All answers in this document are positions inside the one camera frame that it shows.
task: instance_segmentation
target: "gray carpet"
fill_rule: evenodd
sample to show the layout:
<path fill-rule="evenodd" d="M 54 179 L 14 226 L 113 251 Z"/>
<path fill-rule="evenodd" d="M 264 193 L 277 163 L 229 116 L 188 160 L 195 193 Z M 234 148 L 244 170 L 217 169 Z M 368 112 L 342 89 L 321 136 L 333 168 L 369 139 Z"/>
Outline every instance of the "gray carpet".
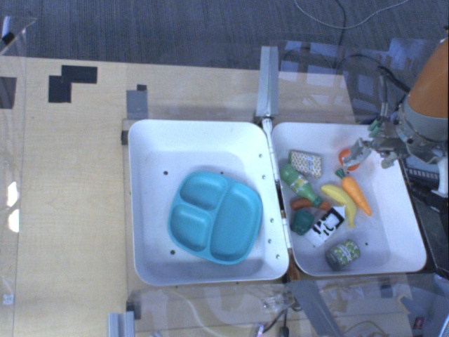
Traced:
<path fill-rule="evenodd" d="M 352 25 L 402 0 L 339 0 Z M 347 30 L 342 45 L 387 51 L 391 40 L 441 39 L 449 0 L 412 0 Z M 298 0 L 341 25 L 333 0 Z M 0 0 L 0 16 L 37 18 L 28 55 L 257 69 L 260 47 L 279 41 L 338 44 L 341 30 L 314 22 L 293 0 Z"/>

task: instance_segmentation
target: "tin can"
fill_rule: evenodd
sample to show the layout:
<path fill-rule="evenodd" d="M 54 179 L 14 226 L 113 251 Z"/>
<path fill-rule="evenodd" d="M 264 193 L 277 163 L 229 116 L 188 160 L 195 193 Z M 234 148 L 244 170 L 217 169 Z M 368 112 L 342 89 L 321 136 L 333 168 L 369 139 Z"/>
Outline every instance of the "tin can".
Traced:
<path fill-rule="evenodd" d="M 360 257 L 360 249 L 351 239 L 326 251 L 326 261 L 334 271 L 340 271 Z"/>

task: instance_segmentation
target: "blue plate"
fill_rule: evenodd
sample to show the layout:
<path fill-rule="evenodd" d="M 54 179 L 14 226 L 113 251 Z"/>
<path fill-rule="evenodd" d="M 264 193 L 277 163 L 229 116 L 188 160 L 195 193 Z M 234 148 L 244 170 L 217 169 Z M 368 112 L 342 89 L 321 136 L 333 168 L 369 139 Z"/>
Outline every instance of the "blue plate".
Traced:
<path fill-rule="evenodd" d="M 262 219 L 262 201 L 248 186 L 217 173 L 188 175 L 176 192 L 170 238 L 184 250 L 223 265 L 250 253 Z"/>

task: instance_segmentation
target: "yellow banana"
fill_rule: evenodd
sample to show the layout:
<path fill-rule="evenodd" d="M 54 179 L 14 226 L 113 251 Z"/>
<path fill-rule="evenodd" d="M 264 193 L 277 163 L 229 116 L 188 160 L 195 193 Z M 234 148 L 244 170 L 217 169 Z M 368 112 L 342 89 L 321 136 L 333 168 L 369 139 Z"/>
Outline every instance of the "yellow banana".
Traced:
<path fill-rule="evenodd" d="M 321 186 L 321 191 L 339 204 L 344 205 L 345 217 L 348 220 L 349 226 L 353 227 L 357 206 L 352 198 L 341 187 L 336 185 L 323 185 Z"/>

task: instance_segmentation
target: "green bottle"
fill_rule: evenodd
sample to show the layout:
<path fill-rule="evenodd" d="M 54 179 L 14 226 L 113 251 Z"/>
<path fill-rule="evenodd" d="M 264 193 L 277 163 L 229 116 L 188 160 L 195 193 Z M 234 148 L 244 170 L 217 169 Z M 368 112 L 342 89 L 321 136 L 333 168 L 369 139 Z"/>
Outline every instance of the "green bottle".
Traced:
<path fill-rule="evenodd" d="M 305 197 L 308 199 L 315 207 L 318 207 L 323 200 L 314 194 L 314 191 L 311 188 L 310 182 L 307 179 L 300 175 L 292 165 L 285 164 L 281 168 L 281 179 L 288 183 L 290 188 L 295 192 L 299 197 Z"/>

